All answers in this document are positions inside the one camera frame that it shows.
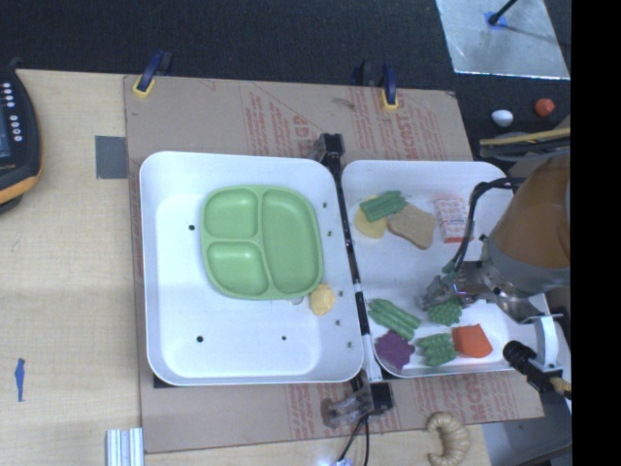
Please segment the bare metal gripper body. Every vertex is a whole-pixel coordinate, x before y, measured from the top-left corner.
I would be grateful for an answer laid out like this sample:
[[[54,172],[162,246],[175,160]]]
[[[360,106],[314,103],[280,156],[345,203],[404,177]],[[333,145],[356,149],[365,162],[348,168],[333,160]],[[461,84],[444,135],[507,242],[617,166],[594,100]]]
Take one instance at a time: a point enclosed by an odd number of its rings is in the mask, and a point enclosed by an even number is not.
[[[505,279],[491,262],[464,262],[454,278],[452,293],[465,304],[477,300],[495,304],[515,322],[533,322],[544,316],[531,302],[533,295]]]

